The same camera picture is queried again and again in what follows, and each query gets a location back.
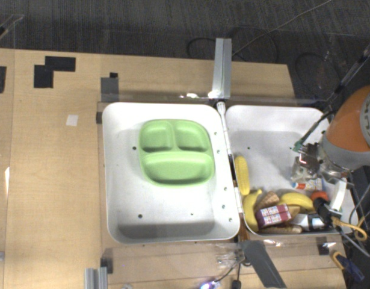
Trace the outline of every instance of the wooden table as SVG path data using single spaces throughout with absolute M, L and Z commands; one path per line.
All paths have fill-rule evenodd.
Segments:
M 53 89 L 35 89 L 34 65 L 44 65 L 46 55 L 76 57 L 76 70 L 54 72 Z M 0 49 L 0 65 L 7 66 L 6 89 L 0 95 L 0 250 L 5 251 L 0 288 L 82 288 L 84 269 L 98 268 L 102 255 L 95 119 L 100 78 L 118 73 L 125 94 L 202 94 L 211 88 L 213 61 Z M 279 64 L 233 63 L 232 94 L 294 97 L 288 69 Z M 76 126 L 66 125 L 69 115 L 78 115 Z M 2 172 L 8 166 L 7 207 Z M 304 239 L 309 249 L 303 249 Z M 344 252 L 338 236 L 328 240 Z M 341 271 L 329 256 L 318 255 L 314 240 L 299 239 L 296 245 L 294 253 L 270 250 L 289 288 L 345 288 Z M 180 252 L 188 245 L 165 247 Z M 119 250 L 121 255 L 140 251 Z M 147 257 L 150 265 L 143 277 L 136 271 L 146 260 L 134 258 L 135 273 L 129 277 L 135 280 L 133 288 L 196 288 L 205 280 L 202 275 L 223 273 L 212 264 L 196 277 L 165 278 L 173 265 L 153 252 Z M 197 264 L 202 269 L 211 263 Z M 175 264 L 178 270 L 188 266 L 185 260 Z M 242 271 L 241 280 L 243 288 L 262 288 L 252 268 Z M 229 288 L 229 278 L 223 288 Z

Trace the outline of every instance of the green plate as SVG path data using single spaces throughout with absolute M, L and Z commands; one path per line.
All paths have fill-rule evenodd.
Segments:
M 151 120 L 139 135 L 144 177 L 155 185 L 201 184 L 214 175 L 214 157 L 208 132 L 188 120 Z

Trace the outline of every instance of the cable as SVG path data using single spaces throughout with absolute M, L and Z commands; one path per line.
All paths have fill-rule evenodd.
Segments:
M 341 236 L 343 236 L 343 238 L 346 238 L 350 243 L 352 243 L 352 244 L 353 244 L 353 246 L 354 246 L 354 247 L 356 247 L 359 251 L 361 251 L 361 253 L 363 253 L 365 256 L 367 256 L 368 258 L 370 258 L 370 254 L 369 254 L 369 253 L 367 253 L 367 251 L 366 251 L 366 250 L 362 249 L 362 248 L 360 247 L 360 245 L 358 245 L 355 241 L 353 241 L 349 236 L 347 236 L 347 235 L 343 232 L 343 230 L 341 230 L 341 228 L 340 228 L 340 227 L 336 227 L 336 230 L 338 231 L 338 233 L 340 233 L 340 234 L 341 234 Z
M 200 40 L 207 40 L 215 43 L 215 39 L 211 39 L 210 37 L 195 37 L 194 39 L 191 39 L 187 44 L 186 44 L 186 53 L 189 58 L 194 58 L 191 53 L 190 53 L 190 46 L 197 41 Z
M 358 222 L 358 224 L 357 224 L 357 227 L 361 227 L 361 225 L 363 224 L 364 220 L 365 220 L 365 216 L 363 216 L 363 217 L 359 220 L 359 222 Z M 362 236 L 362 235 L 360 235 L 360 232 L 359 232 L 359 231 L 355 231 L 355 232 L 354 232 L 354 237 L 356 238 L 356 240 L 363 241 L 363 240 L 362 240 L 362 239 L 363 239 L 363 236 Z
M 232 267 L 229 269 L 229 271 L 226 272 L 222 277 L 216 279 L 214 282 L 220 282 L 222 281 L 227 275 L 231 273 L 232 270 L 237 266 L 237 264 L 241 265 L 242 261 L 237 261 L 235 264 L 232 265 Z
M 326 113 L 324 113 L 317 122 L 315 122 L 311 128 L 309 128 L 308 132 L 305 133 L 304 136 L 302 136 L 298 141 L 296 141 L 294 143 L 294 147 L 293 147 L 293 151 L 294 152 L 299 152 L 301 150 L 301 148 L 303 147 L 304 145 L 304 142 L 308 139 L 308 137 L 311 135 L 311 133 L 314 132 L 314 130 L 317 129 L 317 127 L 319 126 L 319 124 L 325 120 L 326 118 L 328 118 L 328 116 L 330 116 L 331 114 L 333 114 L 334 111 L 328 111 Z
M 239 281 L 239 274 L 241 272 L 241 264 L 238 265 L 238 271 L 237 271 L 237 281 Z
M 273 47 L 274 49 L 274 58 L 273 58 L 273 61 L 272 62 L 269 62 L 269 63 L 277 63 L 278 59 L 279 59 L 279 50 L 277 48 L 277 45 L 275 43 L 275 41 L 273 40 L 273 38 L 269 35 L 268 32 L 266 32 L 266 30 L 262 29 L 262 28 L 259 28 L 257 26 L 252 26 L 252 25 L 238 25 L 238 26 L 235 26 L 233 27 L 227 34 L 226 34 L 226 38 L 229 38 L 229 39 L 232 39 L 233 37 L 235 37 L 239 30 L 247 30 L 248 28 L 252 28 L 254 30 L 259 30 L 260 32 L 262 32 L 262 35 L 264 36 L 267 36 L 269 41 L 270 41 L 270 44 L 271 46 Z M 242 55 L 236 55 L 237 57 L 239 57 L 242 61 L 245 61 L 245 62 L 248 62 Z
M 9 18 L 5 20 L 0 25 L 0 41 L 4 38 L 4 36 L 10 32 L 10 30 L 13 28 L 15 29 L 15 24 L 22 20 L 24 18 L 24 15 L 14 15 L 12 14 Z
M 276 31 L 276 30 L 278 30 L 278 29 L 281 29 L 282 27 L 286 26 L 287 24 L 291 23 L 293 20 L 296 20 L 297 18 L 301 17 L 302 15 L 305 15 L 305 14 L 307 14 L 307 13 L 311 12 L 311 11 L 317 10 L 318 8 L 323 7 L 324 5 L 326 5 L 326 4 L 328 4 L 328 3 L 332 2 L 332 1 L 333 1 L 333 0 L 327 0 L 327 1 L 325 1 L 325 2 L 323 2 L 323 3 L 321 3 L 321 4 L 319 4 L 319 5 L 316 5 L 316 6 L 315 6 L 315 7 L 313 7 L 313 8 L 310 8 L 309 10 L 306 10 L 306 11 L 304 11 L 304 12 L 302 12 L 302 13 L 300 13 L 300 14 L 298 14 L 298 15 L 294 16 L 292 19 L 289 19 L 287 22 L 284 22 L 283 24 L 281 24 L 281 25 L 279 25 L 279 26 L 277 26 L 277 27 L 273 28 L 272 30 L 270 30 L 270 31 L 268 32 L 268 34 L 269 34 L 269 33 L 274 32 L 274 31 Z M 261 34 L 261 35 L 259 35 L 259 36 L 255 37 L 253 40 L 251 40 L 251 41 L 250 41 L 250 42 L 248 42 L 246 45 L 244 45 L 243 47 L 241 47 L 239 50 L 237 50 L 236 52 L 234 52 L 232 56 L 234 57 L 236 54 L 238 54 L 239 52 L 241 52 L 242 50 L 244 50 L 247 46 L 249 46 L 250 44 L 252 44 L 252 43 L 253 43 L 254 41 L 256 41 L 257 39 L 259 39 L 259 38 L 263 37 L 264 35 L 265 35 L 265 34 Z
M 336 89 L 326 100 L 328 106 L 330 106 L 335 101 L 340 92 L 350 83 L 350 81 L 355 77 L 355 75 L 359 72 L 359 70 L 363 67 L 363 65 L 367 62 L 369 58 L 370 58 L 370 43 L 363 51 L 362 56 L 352 65 L 351 69 L 345 74 L 344 78 L 341 79 Z
M 368 194 L 368 192 L 370 191 L 370 183 L 369 185 L 367 186 L 367 188 L 365 189 L 363 195 L 361 196 L 359 202 L 356 204 L 356 206 L 353 208 L 351 214 L 349 215 L 349 220 L 348 220 L 348 223 L 351 223 L 351 220 L 352 220 L 352 216 L 353 216 L 353 213 L 355 212 L 356 209 L 358 209 L 358 207 L 360 206 L 360 204 L 363 202 L 364 198 L 366 197 L 366 195 Z
M 365 230 L 360 228 L 358 225 L 355 226 L 355 225 L 352 225 L 352 224 L 349 224 L 349 223 L 344 223 L 338 217 L 335 217 L 335 216 L 332 216 L 331 220 L 332 220 L 333 224 L 336 225 L 336 226 L 349 227 L 349 228 L 351 228 L 353 230 L 356 230 L 357 232 L 361 233 L 362 236 L 359 236 L 359 238 L 358 238 L 359 241 L 366 241 L 368 239 L 368 235 L 366 234 Z

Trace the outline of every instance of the black cable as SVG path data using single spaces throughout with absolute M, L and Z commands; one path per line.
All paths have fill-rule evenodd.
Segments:
M 351 244 L 353 244 L 355 248 L 361 251 L 361 253 L 370 258 L 370 254 L 366 250 L 362 249 L 361 246 L 358 245 L 355 241 L 353 241 L 349 236 L 347 236 L 340 227 L 335 227 L 335 230 L 337 230 L 338 233 L 340 233 L 343 238 L 347 239 Z
M 222 277 L 216 279 L 214 282 L 220 282 L 222 281 L 227 275 L 229 275 L 231 273 L 232 270 L 234 270 L 234 268 L 236 267 L 236 265 L 241 265 L 242 261 L 238 261 L 236 262 L 235 264 L 232 265 L 232 267 L 229 269 L 229 271 L 226 272 L 226 274 L 224 274 Z
M 274 39 L 270 36 L 270 34 L 262 29 L 262 28 L 259 28 L 259 27 L 256 27 L 256 26 L 251 26 L 251 25 L 238 25 L 238 26 L 235 26 L 233 27 L 226 35 L 227 38 L 229 39 L 232 39 L 234 38 L 240 30 L 247 30 L 247 29 L 253 29 L 253 30 L 259 30 L 263 36 L 267 36 L 268 40 L 270 41 L 270 44 L 271 46 L 273 47 L 274 49 L 274 59 L 273 61 L 270 61 L 268 63 L 277 63 L 278 60 L 279 60 L 279 50 L 278 50 L 278 47 L 274 41 Z M 241 60 L 245 61 L 245 62 L 248 62 L 242 55 L 239 55 L 238 53 L 235 54 L 238 58 L 240 58 Z
M 225 35 L 225 38 L 227 38 L 227 39 L 233 39 L 239 33 L 240 30 L 247 30 L 248 28 L 252 28 L 254 30 L 259 30 L 262 34 L 264 34 L 265 36 L 268 37 L 268 39 L 270 41 L 270 44 L 271 44 L 271 46 L 273 47 L 273 50 L 274 50 L 274 59 L 273 59 L 273 61 L 270 61 L 269 63 L 277 63 L 278 62 L 278 59 L 279 59 L 278 47 L 277 47 L 275 41 L 273 40 L 273 38 L 270 36 L 270 34 L 267 33 L 264 29 L 258 28 L 256 26 L 251 26 L 251 25 L 238 25 L 238 26 L 234 26 Z M 187 56 L 189 58 L 196 58 L 196 57 L 194 57 L 191 54 L 191 47 L 192 47 L 193 44 L 195 44 L 195 42 L 198 42 L 198 41 L 201 41 L 201 40 L 207 40 L 207 41 L 210 41 L 210 42 L 214 42 L 215 43 L 215 39 L 212 39 L 210 37 L 195 37 L 195 38 L 191 39 L 186 44 L 186 53 L 187 53 Z M 238 58 L 240 58 L 244 62 L 249 62 L 249 60 L 245 59 L 242 55 L 236 54 L 236 56 Z
M 281 28 L 283 28 L 284 26 L 286 26 L 286 25 L 288 25 L 289 23 L 291 23 L 292 21 L 296 20 L 297 18 L 299 18 L 299 17 L 301 17 L 301 16 L 303 16 L 303 15 L 305 15 L 305 14 L 307 14 L 307 13 L 310 13 L 311 11 L 317 10 L 318 8 L 323 7 L 324 5 L 326 5 L 326 4 L 328 4 L 329 2 L 332 2 L 332 1 L 333 1 L 333 0 L 327 0 L 327 1 L 325 1 L 325 2 L 323 2 L 323 3 L 321 3 L 321 4 L 319 4 L 319 5 L 316 5 L 315 7 L 312 7 L 312 8 L 310 8 L 310 9 L 308 9 L 308 10 L 306 10 L 306 11 L 304 11 L 304 12 L 302 12 L 302 13 L 300 13 L 300 14 L 296 15 L 296 16 L 294 16 L 292 19 L 289 19 L 288 21 L 286 21 L 286 22 L 284 22 L 283 24 L 281 24 L 281 25 L 279 25 L 279 26 L 277 26 L 277 27 L 273 28 L 272 30 L 270 30 L 270 31 L 269 31 L 269 32 L 267 32 L 267 33 L 275 32 L 275 31 L 277 31 L 278 29 L 281 29 Z M 251 40 L 250 42 L 246 43 L 243 47 L 241 47 L 239 50 L 237 50 L 236 52 L 234 52 L 234 53 L 233 53 L 233 57 L 234 57 L 236 54 L 238 54 L 239 52 L 241 52 L 243 49 L 245 49 L 247 46 L 249 46 L 250 44 L 252 44 L 254 41 L 256 41 L 257 39 L 259 39 L 259 38 L 261 38 L 261 37 L 263 37 L 263 36 L 264 36 L 264 34 L 261 34 L 261 35 L 259 35 L 259 36 L 255 37 L 255 38 L 254 38 L 253 40 Z
M 241 265 L 238 265 L 238 271 L 237 271 L 237 281 L 239 281 L 239 274 L 241 272 Z
M 367 188 L 365 189 L 364 193 L 362 194 L 359 202 L 356 204 L 356 206 L 353 208 L 353 210 L 351 211 L 351 214 L 349 215 L 349 220 L 348 220 L 348 223 L 351 223 L 352 221 L 352 216 L 353 216 L 353 213 L 355 212 L 355 210 L 361 205 L 361 203 L 363 202 L 364 198 L 366 197 L 366 195 L 368 194 L 368 192 L 370 191 L 370 182 L 367 186 Z
M 215 39 L 211 39 L 210 37 L 195 37 L 193 39 L 191 39 L 190 41 L 188 41 L 188 43 L 186 44 L 186 53 L 187 53 L 187 56 L 189 58 L 192 58 L 194 59 L 194 57 L 191 55 L 190 53 L 190 47 L 191 45 L 194 43 L 194 42 L 198 42 L 200 40 L 207 40 L 207 41 L 210 41 L 210 42 L 214 42 L 215 43 Z

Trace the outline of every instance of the white label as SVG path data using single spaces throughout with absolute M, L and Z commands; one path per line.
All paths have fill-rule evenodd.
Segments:
M 78 125 L 78 118 L 79 118 L 79 116 L 77 114 L 69 114 L 69 116 L 67 117 L 66 125 L 67 126 L 76 126 L 76 125 Z

